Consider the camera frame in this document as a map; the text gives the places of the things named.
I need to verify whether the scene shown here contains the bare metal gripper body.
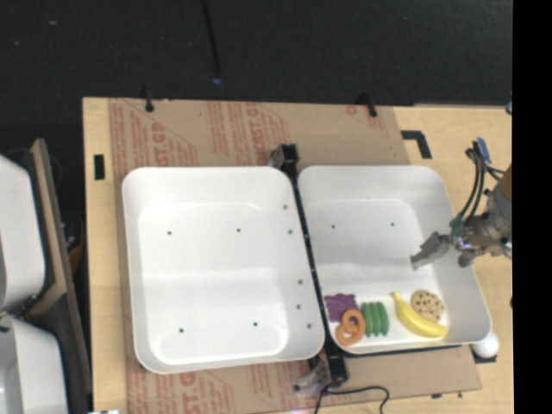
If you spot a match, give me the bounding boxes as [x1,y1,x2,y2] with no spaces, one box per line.
[448,214,513,259]

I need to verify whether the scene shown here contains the brown chocolate chip biscuit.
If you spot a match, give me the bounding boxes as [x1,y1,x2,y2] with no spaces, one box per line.
[410,289,445,323]

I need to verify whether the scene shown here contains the white plastic tray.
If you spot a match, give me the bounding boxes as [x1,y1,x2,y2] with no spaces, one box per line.
[296,164,492,356]
[121,165,326,375]

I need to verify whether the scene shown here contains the yellow banana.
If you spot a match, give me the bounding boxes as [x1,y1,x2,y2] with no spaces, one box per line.
[390,291,450,341]

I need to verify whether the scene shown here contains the green pea pods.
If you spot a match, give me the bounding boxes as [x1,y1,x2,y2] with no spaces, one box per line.
[360,301,392,339]

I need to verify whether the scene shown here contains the white egg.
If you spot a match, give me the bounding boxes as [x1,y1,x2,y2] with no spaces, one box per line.
[470,331,500,359]

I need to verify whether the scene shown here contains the purple grapes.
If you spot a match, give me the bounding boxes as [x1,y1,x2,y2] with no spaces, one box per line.
[323,292,359,323]

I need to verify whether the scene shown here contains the orange pretzel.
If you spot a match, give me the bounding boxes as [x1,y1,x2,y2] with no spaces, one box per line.
[335,308,367,348]

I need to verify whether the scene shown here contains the thin black rod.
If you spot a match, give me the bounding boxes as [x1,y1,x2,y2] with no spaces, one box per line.
[285,164,342,364]

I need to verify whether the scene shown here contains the brown cardboard board red print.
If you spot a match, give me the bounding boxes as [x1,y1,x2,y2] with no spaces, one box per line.
[108,97,483,414]

